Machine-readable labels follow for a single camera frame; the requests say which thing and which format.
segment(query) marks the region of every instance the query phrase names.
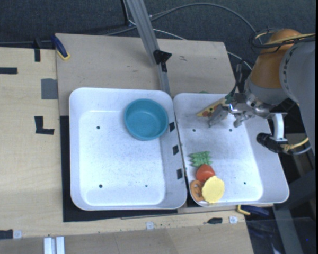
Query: yellow toy lemon slice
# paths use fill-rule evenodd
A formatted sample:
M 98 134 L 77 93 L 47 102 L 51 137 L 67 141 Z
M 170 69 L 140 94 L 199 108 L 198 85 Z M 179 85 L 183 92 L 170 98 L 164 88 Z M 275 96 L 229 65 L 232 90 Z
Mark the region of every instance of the yellow toy lemon slice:
M 224 191 L 224 181 L 217 176 L 212 176 L 204 183 L 201 194 L 208 203 L 216 203 L 224 195 Z

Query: toy tomato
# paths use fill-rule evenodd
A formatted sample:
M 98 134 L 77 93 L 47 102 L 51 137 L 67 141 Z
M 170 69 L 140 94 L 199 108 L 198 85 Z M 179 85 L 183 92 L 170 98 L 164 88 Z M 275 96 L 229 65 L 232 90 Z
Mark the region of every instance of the toy tomato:
M 202 183 L 206 182 L 206 180 L 212 176 L 215 176 L 216 173 L 212 169 L 211 166 L 207 164 L 201 165 L 196 173 L 196 179 Z

